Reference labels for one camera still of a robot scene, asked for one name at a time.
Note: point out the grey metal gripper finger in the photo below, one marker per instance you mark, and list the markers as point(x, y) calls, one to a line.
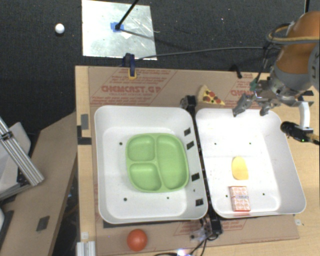
point(265, 109)
point(242, 105)

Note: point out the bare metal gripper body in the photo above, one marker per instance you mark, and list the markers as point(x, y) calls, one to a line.
point(277, 96)

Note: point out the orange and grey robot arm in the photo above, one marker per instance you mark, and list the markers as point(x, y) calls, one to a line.
point(292, 57)

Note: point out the toy pizza slice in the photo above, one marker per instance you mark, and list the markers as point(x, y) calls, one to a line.
point(210, 96)

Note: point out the white plastic tray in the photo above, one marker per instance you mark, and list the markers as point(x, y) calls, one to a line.
point(112, 160)
point(270, 162)

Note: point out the yellow oval slice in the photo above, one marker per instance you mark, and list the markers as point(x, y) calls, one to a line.
point(239, 168)

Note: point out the thin black rod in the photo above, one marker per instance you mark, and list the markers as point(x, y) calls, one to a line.
point(202, 162)

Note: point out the brown cardboard board, red print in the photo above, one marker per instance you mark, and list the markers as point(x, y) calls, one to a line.
point(160, 85)

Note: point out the green divided plate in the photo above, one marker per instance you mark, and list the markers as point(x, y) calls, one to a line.
point(170, 160)

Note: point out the orange patterned carton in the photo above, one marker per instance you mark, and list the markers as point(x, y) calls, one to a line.
point(239, 198)

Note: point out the red ball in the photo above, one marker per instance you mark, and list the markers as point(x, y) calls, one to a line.
point(137, 240)

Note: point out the white ball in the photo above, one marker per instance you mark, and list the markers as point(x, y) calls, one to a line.
point(59, 28)

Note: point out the black cylinder on white bracket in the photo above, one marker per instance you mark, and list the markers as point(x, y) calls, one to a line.
point(295, 130)

